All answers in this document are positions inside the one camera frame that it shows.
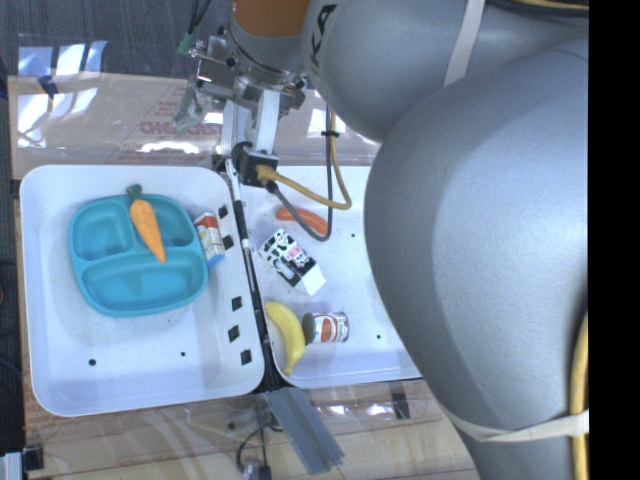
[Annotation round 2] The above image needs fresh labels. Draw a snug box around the red and white small carton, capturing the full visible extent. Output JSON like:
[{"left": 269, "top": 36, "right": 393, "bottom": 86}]
[{"left": 193, "top": 211, "right": 226, "bottom": 269}]

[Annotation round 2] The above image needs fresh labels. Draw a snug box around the white plastic tray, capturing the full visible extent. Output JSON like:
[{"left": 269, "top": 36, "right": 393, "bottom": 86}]
[
  {"left": 18, "top": 163, "right": 266, "bottom": 418},
  {"left": 233, "top": 165, "right": 424, "bottom": 390}
]

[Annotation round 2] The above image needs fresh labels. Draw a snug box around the brown cardboard board red print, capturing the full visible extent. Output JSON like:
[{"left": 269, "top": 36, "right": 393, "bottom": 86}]
[{"left": 7, "top": 71, "right": 481, "bottom": 480}]

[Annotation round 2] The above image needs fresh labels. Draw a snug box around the orange carrot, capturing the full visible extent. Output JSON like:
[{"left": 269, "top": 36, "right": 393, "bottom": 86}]
[{"left": 125, "top": 183, "right": 168, "bottom": 264}]

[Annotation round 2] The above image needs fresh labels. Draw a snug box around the black cylinder on white bracket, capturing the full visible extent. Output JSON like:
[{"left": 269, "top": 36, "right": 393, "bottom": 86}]
[{"left": 221, "top": 89, "right": 281, "bottom": 188}]

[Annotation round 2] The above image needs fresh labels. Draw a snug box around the thin black and white rod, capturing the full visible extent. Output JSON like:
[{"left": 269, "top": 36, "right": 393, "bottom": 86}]
[{"left": 222, "top": 157, "right": 277, "bottom": 375}]

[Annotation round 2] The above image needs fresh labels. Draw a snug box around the orange sausage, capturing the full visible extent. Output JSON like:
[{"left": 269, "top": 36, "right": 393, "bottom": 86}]
[{"left": 275, "top": 205, "right": 330, "bottom": 237}]

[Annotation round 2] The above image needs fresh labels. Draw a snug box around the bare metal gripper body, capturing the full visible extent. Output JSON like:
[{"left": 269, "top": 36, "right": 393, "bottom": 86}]
[{"left": 192, "top": 34, "right": 307, "bottom": 117}]

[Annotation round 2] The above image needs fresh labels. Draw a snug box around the yellow banana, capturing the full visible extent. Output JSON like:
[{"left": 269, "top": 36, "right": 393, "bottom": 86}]
[{"left": 264, "top": 301, "right": 307, "bottom": 377}]

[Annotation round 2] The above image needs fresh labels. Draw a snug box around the red and white can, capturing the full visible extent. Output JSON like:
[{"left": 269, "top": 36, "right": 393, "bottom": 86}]
[{"left": 301, "top": 311, "right": 350, "bottom": 345}]

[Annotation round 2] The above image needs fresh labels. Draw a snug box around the blue divided plate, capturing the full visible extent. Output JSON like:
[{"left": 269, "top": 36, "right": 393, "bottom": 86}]
[{"left": 68, "top": 193, "right": 209, "bottom": 318}]

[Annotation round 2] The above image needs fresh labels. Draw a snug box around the black and white milk carton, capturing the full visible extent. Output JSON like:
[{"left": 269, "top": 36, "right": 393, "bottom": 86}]
[{"left": 258, "top": 228, "right": 327, "bottom": 297}]

